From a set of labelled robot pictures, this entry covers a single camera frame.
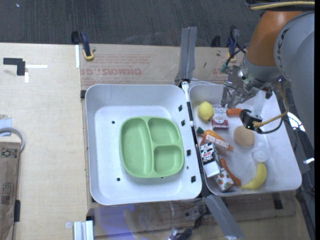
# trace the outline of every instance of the tan round object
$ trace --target tan round object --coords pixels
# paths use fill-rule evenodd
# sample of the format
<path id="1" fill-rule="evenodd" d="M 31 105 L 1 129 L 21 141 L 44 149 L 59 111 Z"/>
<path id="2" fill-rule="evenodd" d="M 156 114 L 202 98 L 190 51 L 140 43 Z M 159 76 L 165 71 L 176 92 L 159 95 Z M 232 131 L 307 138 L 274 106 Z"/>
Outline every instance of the tan round object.
<path id="1" fill-rule="evenodd" d="M 255 142 L 253 131 L 245 128 L 243 125 L 235 128 L 233 137 L 235 142 L 242 146 L 251 146 Z"/>

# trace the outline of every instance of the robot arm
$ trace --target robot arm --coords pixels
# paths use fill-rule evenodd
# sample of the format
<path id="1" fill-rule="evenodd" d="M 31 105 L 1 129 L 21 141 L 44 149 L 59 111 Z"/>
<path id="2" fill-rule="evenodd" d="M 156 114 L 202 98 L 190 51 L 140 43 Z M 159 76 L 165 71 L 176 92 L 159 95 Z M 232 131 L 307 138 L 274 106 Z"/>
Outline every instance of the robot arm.
<path id="1" fill-rule="evenodd" d="M 314 148 L 314 35 L 314 11 L 265 11 L 241 66 L 227 72 L 221 105 L 234 108 L 261 92 L 268 99 L 285 78 Z"/>

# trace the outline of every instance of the wooden table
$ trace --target wooden table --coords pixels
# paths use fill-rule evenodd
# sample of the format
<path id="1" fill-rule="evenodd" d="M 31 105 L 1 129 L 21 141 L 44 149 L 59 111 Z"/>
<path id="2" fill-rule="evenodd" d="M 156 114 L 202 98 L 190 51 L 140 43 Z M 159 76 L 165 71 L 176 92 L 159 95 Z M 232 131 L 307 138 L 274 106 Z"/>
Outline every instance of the wooden table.
<path id="1" fill-rule="evenodd" d="M 134 53 L 142 47 L 106 45 L 106 48 Z M 143 48 L 150 54 L 161 53 L 158 56 L 160 61 L 170 55 L 164 62 L 174 64 L 174 70 L 178 72 L 178 48 Z M 203 51 L 209 55 L 212 50 L 201 49 L 199 55 L 196 53 L 196 62 L 205 68 L 207 59 Z M 14 239 L 70 240 L 73 237 L 70 225 L 86 220 L 90 203 L 87 198 L 83 101 L 80 98 L 81 72 L 76 67 L 75 46 L 0 43 L 0 51 L 2 58 L 20 58 L 26 65 L 47 65 L 47 68 L 29 68 L 29 80 L 25 83 L 24 76 L 17 76 L 15 66 L 0 64 L 0 114 L 11 116 L 12 126 L 25 138 L 17 193 L 21 202 L 20 221 L 15 224 Z M 214 52 L 216 58 L 221 55 L 222 60 L 226 58 L 223 52 Z M 214 74 L 214 67 L 209 72 Z M 14 135 L 1 137 L 1 140 L 19 141 Z M 309 238 L 294 192 L 286 196 L 292 197 L 288 198 L 293 209 L 290 216 L 239 222 L 246 239 Z M 134 234 L 136 239 L 164 239 L 167 236 L 167 231 Z M 191 239 L 225 238 L 215 224 L 201 226 Z"/>

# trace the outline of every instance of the green plate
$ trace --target green plate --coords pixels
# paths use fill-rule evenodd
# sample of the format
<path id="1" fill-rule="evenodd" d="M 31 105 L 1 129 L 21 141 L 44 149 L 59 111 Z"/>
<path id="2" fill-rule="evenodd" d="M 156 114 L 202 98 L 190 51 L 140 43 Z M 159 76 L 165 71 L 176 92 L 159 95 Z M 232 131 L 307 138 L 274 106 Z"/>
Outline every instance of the green plate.
<path id="1" fill-rule="evenodd" d="M 165 117 L 139 116 L 124 121 L 120 155 L 125 170 L 139 178 L 171 176 L 184 165 L 180 131 Z"/>

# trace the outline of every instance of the white tray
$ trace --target white tray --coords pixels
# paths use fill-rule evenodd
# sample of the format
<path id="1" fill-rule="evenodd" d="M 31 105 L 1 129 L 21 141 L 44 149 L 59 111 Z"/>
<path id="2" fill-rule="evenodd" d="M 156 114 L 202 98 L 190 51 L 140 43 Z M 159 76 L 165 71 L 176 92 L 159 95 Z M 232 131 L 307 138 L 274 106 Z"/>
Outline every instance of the white tray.
<path id="1" fill-rule="evenodd" d="M 95 201 L 110 206 L 186 200 L 200 194 L 198 158 L 182 89 L 170 84 L 97 84 L 86 91 L 85 107 L 90 191 Z M 126 119 L 141 116 L 165 117 L 178 126 L 184 165 L 177 174 L 137 178 L 124 169 L 120 156 L 120 127 Z"/>
<path id="2" fill-rule="evenodd" d="M 189 90 L 190 102 L 192 106 L 193 120 L 195 127 L 201 127 L 203 130 L 211 129 L 211 123 L 204 122 L 198 117 L 198 107 L 203 101 L 207 101 L 214 106 L 221 107 L 220 101 L 223 93 L 223 85 L 220 84 L 199 84 L 194 85 Z M 250 99 L 243 104 L 237 105 L 237 108 L 253 110 L 254 99 Z M 270 99 L 265 100 L 261 117 L 264 121 L 281 114 L 277 98 L 272 95 Z M 262 127 L 263 131 L 276 128 L 280 119 L 266 124 Z M 221 192 L 214 179 L 206 178 L 206 184 L 210 191 L 220 196 L 236 196 L 245 194 L 256 194 L 266 192 L 280 192 L 296 190 L 302 183 L 302 176 L 293 152 L 285 123 L 275 132 L 269 134 L 258 134 L 254 132 L 254 146 L 240 146 L 234 138 L 233 132 L 237 126 L 242 125 L 239 117 L 228 117 L 229 129 L 216 130 L 229 144 L 233 147 L 232 151 L 227 151 L 225 161 L 230 171 L 238 177 L 242 184 L 246 184 L 253 178 L 256 173 L 257 162 L 253 159 L 252 149 L 256 144 L 262 143 L 266 150 L 269 151 L 270 157 L 264 162 L 267 168 L 267 177 L 264 184 L 256 190 L 247 190 L 239 186 L 233 186 L 226 192 Z"/>

